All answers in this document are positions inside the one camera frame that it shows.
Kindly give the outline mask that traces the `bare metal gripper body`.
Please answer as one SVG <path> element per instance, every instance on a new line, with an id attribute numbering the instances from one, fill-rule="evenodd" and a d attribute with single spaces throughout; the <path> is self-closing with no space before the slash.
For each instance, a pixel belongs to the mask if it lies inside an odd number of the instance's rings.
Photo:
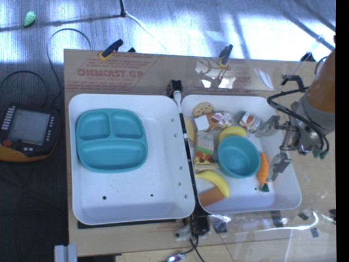
<path id="1" fill-rule="evenodd" d="M 280 129 L 285 131 L 281 151 L 297 151 L 301 155 L 312 153 L 321 155 L 324 150 L 324 137 L 312 127 L 313 124 L 307 120 L 291 117 Z"/>

